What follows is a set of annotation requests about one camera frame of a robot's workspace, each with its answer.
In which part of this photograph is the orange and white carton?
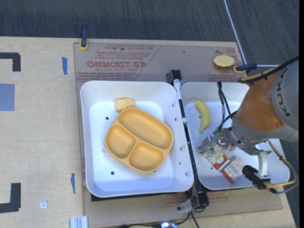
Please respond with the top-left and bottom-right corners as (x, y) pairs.
(201, 149), (231, 173)

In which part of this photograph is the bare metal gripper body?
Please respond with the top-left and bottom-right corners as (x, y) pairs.
(217, 127), (241, 150)

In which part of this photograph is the yellow round biscuit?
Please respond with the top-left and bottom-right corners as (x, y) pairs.
(213, 54), (236, 68)

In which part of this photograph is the thin black and white rod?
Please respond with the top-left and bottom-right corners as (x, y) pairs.
(173, 79), (200, 187)

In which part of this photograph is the yellow banana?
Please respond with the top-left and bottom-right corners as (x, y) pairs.
(195, 100), (212, 133)

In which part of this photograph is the orange divided plate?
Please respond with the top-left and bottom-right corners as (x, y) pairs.
(104, 106), (175, 174)

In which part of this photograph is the black block with thin wires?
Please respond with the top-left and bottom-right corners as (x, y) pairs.
(191, 184), (210, 210)
(165, 69), (182, 83)

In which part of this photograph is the brown cardboard board, red print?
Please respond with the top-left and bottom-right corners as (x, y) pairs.
(73, 41), (284, 223)

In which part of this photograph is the black cylinder on white bracket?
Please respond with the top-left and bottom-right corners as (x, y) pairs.
(242, 151), (272, 190)

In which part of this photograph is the white plastic tray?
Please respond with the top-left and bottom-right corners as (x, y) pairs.
(180, 81), (291, 191)
(80, 80), (195, 198)

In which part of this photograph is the tan toy bread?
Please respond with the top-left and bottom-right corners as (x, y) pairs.
(115, 97), (136, 112)

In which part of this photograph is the orange patterned packet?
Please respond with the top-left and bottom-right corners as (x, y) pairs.
(220, 156), (247, 184)

